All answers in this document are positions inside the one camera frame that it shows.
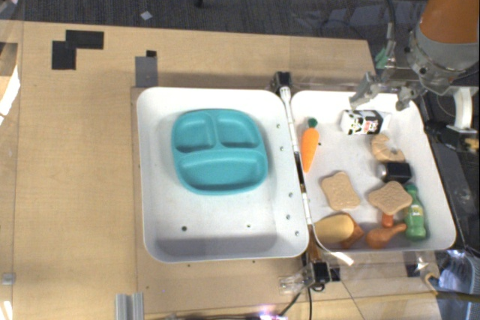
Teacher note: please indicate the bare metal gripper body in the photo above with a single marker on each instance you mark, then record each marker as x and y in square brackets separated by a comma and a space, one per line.
[407, 78]

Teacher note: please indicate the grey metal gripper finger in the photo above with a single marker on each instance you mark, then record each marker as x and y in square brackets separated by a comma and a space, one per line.
[365, 90]
[406, 96]

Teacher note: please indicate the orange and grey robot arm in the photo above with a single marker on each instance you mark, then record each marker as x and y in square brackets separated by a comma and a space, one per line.
[452, 0]

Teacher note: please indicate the white cow print carton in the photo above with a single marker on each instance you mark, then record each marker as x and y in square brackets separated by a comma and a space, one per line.
[362, 123]

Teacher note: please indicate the tan croissant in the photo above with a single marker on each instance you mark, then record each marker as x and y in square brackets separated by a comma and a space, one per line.
[384, 151]

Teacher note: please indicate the white plastic tray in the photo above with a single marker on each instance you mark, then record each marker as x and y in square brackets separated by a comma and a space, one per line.
[352, 157]
[225, 221]

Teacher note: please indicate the small black can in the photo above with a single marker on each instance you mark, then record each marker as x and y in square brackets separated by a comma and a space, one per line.
[397, 172]

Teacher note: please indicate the orange carrot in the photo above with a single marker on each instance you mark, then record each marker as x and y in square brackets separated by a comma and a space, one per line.
[309, 146]

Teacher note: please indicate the thin black and white rod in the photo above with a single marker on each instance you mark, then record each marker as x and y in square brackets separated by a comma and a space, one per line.
[289, 120]

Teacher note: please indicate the tan square biscuit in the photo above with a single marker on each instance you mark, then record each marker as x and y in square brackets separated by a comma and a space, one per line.
[389, 197]

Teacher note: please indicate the tan bread slice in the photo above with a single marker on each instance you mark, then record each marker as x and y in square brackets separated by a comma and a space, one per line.
[339, 192]

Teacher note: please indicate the green bottle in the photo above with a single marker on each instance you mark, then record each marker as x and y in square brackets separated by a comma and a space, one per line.
[415, 221]

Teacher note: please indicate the small orange cylinder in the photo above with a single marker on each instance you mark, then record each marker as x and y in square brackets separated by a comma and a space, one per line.
[387, 220]

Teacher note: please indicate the brown chicken drumstick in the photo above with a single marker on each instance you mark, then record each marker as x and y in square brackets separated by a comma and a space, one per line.
[380, 237]

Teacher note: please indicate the tan bread loaf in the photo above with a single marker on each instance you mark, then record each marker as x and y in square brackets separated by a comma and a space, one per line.
[335, 230]

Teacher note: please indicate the teal divided plate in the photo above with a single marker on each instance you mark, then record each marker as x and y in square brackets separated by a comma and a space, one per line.
[221, 168]

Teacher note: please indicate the black cylinder on white bracket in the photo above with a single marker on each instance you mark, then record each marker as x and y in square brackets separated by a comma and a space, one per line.
[463, 108]

